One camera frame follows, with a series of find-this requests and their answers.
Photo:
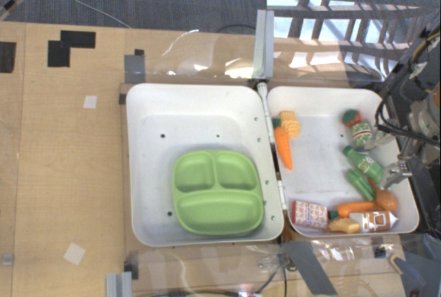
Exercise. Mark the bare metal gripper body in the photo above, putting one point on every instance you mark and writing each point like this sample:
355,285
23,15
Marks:
422,120

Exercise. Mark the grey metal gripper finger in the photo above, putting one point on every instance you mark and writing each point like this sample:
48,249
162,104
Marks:
395,175
379,141

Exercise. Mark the green and white can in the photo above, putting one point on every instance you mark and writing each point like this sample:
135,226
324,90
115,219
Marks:
361,134

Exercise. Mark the green bottle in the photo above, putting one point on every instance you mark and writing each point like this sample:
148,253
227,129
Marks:
367,164

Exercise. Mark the green pea pod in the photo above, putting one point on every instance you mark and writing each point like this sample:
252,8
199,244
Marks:
361,183

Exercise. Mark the red tomato with green top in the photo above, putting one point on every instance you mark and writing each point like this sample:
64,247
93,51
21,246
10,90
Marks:
351,118

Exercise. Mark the brown and white bottle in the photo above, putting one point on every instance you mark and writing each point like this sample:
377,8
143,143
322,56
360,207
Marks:
375,220

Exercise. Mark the orange carrot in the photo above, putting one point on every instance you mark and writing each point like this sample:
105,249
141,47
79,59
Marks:
283,145
356,209

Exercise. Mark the white plastic tray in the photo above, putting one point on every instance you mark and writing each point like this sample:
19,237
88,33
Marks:
155,158
320,164

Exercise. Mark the yellow french fries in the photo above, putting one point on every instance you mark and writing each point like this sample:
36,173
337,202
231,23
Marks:
344,226

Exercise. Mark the yellow corn cob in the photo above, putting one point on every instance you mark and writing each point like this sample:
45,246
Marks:
291,125

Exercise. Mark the orange and white carton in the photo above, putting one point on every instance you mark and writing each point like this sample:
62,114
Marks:
309,215

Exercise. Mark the green divided plate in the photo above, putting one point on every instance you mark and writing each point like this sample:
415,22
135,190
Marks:
217,209

